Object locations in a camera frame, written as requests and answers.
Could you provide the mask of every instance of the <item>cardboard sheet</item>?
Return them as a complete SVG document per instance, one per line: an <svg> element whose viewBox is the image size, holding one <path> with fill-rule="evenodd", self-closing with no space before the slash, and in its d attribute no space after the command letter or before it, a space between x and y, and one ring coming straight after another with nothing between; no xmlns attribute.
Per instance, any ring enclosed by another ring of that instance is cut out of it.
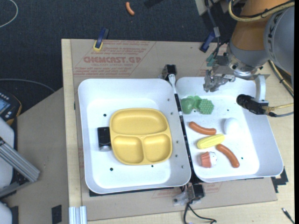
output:
<svg viewBox="0 0 299 224"><path fill-rule="evenodd" d="M172 202L181 193L180 188L90 195L84 174L78 85L88 78L157 78L166 64L176 65L177 79L204 76L206 59L216 44L210 44L208 52L203 53L198 42L104 40L103 43L103 49L95 52L94 40L71 39L81 192L87 218L91 221L183 210L184 206L173 206ZM277 199L271 178L202 184L206 196L194 205L195 209Z"/></svg>

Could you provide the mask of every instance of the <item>wire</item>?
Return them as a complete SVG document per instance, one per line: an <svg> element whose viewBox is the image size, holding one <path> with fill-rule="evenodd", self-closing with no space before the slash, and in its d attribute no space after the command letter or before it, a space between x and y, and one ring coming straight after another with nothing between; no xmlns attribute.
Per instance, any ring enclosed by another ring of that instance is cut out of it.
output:
<svg viewBox="0 0 299 224"><path fill-rule="evenodd" d="M210 224L213 224L213 223L216 223L216 222L217 222L215 219L199 216L199 215L198 215L198 214L191 208L191 206L190 206L190 203L191 203L191 202L187 203L187 204L186 204L186 207L185 207L185 211L184 211L184 224L188 224L188 223L186 222L186 215L187 215L187 211L188 211L188 209L190 209L190 210L193 212L193 214L194 214L195 216L197 216L198 218L205 219L205 220L210 220L210 221L211 221Z"/></svg>
<svg viewBox="0 0 299 224"><path fill-rule="evenodd" d="M4 26L6 26L7 24L11 23L11 22L17 17L17 15L18 15L18 13L19 13L18 5L17 5L13 0L8 0L8 1L12 2L12 3L15 5L16 12L15 12L14 17L13 17L10 21L8 21L7 23L4 23L3 25L0 25L0 28L2 28L2 27L4 27Z"/></svg>
<svg viewBox="0 0 299 224"><path fill-rule="evenodd" d="M220 48L220 39L219 39L219 37L217 37L217 47L216 47L216 49L213 51L213 58L215 59L216 57L217 57L217 55L218 55L218 52L219 52L219 48Z"/></svg>
<svg viewBox="0 0 299 224"><path fill-rule="evenodd" d="M278 6L272 7L270 9L266 9L264 12L261 12L261 13L257 13L257 14L254 14L254 15L240 15L240 16L237 16L233 12L234 1L235 0L230 0L230 2L228 4L228 12L229 12L230 16L233 19L237 20L237 21L257 21L257 20L259 20L261 18L265 18L268 15L271 15L275 12L281 11L283 9L286 9L288 7L292 7L292 6L295 5L295 0L289 0L289 1L287 1L285 3L282 3Z"/></svg>
<svg viewBox="0 0 299 224"><path fill-rule="evenodd" d="M282 109L282 108L286 108L286 107L290 107L290 106L294 106L294 103L290 103L290 104L286 104L286 105L279 105L279 106L275 106L275 107L263 106L262 109L264 109L266 111L274 111L277 109Z"/></svg>
<svg viewBox="0 0 299 224"><path fill-rule="evenodd" d="M183 187L179 187L181 189L182 192L184 192L186 185L184 185Z"/></svg>
<svg viewBox="0 0 299 224"><path fill-rule="evenodd" d="M285 81L284 77L281 75L279 70L277 69L276 65L273 61L269 60L268 63L270 64L272 70L274 71L276 77L280 80L280 83L284 85L284 87L288 90L290 95L294 98L294 89Z"/></svg>
<svg viewBox="0 0 299 224"><path fill-rule="evenodd" d="M210 18L210 20L212 22L212 25L213 25L213 27L216 27L217 24L216 24L216 22L214 20L214 17L211 14L211 8L209 6L209 0L205 0L205 5L206 5L206 10L207 10L207 13L209 15L209 18Z"/></svg>
<svg viewBox="0 0 299 224"><path fill-rule="evenodd" d="M24 79L14 79L14 78L0 79L0 81L21 81L21 82L34 83L34 84L38 84L38 85L41 85L41 86L46 87L47 89L51 90L53 93L55 92L55 90L52 89L51 87L49 87L49 86L47 86L47 85L45 85L45 84L43 84L43 83L37 82L37 81L24 80Z"/></svg>
<svg viewBox="0 0 299 224"><path fill-rule="evenodd" d="M291 114L294 114L294 111L286 113L286 114L276 114L276 113L273 113L273 112L268 113L268 115L271 116L271 117L284 117L284 116L288 116L288 115L291 115Z"/></svg>
<svg viewBox="0 0 299 224"><path fill-rule="evenodd" d="M222 45L224 45L224 44L227 44L228 42L229 42L229 39L226 40L226 41L224 41L224 42L220 42L220 40L218 39L219 46L217 46L217 47L215 48L215 50L212 52L212 55L213 55L213 58L214 58L214 59L215 59L216 56L218 55L218 52L219 52L220 47L221 47Z"/></svg>

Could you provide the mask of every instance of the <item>blue clamp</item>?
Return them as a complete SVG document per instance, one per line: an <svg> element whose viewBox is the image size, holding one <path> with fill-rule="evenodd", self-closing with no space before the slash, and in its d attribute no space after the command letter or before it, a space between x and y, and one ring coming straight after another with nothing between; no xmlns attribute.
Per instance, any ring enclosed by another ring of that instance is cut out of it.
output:
<svg viewBox="0 0 299 224"><path fill-rule="evenodd" d="M205 39L205 42L201 45L200 50L204 53L206 53L206 51L209 48L209 44L211 43L211 41L215 38L215 32L212 31L210 32L209 36Z"/></svg>
<svg viewBox="0 0 299 224"><path fill-rule="evenodd" d="M99 38L95 41L93 45L93 50L95 51L100 51L103 47L103 40L105 40L108 37L109 29L107 28L102 28L100 31Z"/></svg>

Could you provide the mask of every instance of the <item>toy sausage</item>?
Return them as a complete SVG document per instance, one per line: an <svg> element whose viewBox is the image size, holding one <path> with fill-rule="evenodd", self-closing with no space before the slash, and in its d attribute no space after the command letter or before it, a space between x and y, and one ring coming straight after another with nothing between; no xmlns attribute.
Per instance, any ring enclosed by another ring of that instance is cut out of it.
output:
<svg viewBox="0 0 299 224"><path fill-rule="evenodd" d="M222 144L218 144L216 146L216 149L220 152L222 152L225 156L227 156L228 160L232 164L234 168L238 168L240 166L240 163L237 159L237 157L234 155L234 153L226 146Z"/></svg>
<svg viewBox="0 0 299 224"><path fill-rule="evenodd" d="M126 2L126 9L131 16L135 15L135 12L131 9L129 2Z"/></svg>
<svg viewBox="0 0 299 224"><path fill-rule="evenodd" d="M196 124L195 122L191 121L189 123L189 127L198 132L198 133L202 133L202 134L207 134L207 135L213 135L216 134L216 129L214 128L204 128L202 126L199 126L198 124Z"/></svg>

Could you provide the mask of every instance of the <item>white egg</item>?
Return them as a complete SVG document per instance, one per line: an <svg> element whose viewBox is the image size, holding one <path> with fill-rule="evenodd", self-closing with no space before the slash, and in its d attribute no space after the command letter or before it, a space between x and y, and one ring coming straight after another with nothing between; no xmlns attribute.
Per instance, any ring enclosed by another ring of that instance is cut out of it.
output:
<svg viewBox="0 0 299 224"><path fill-rule="evenodd" d="M239 121L235 118L228 118L224 122L224 133L225 134L234 134L240 131Z"/></svg>

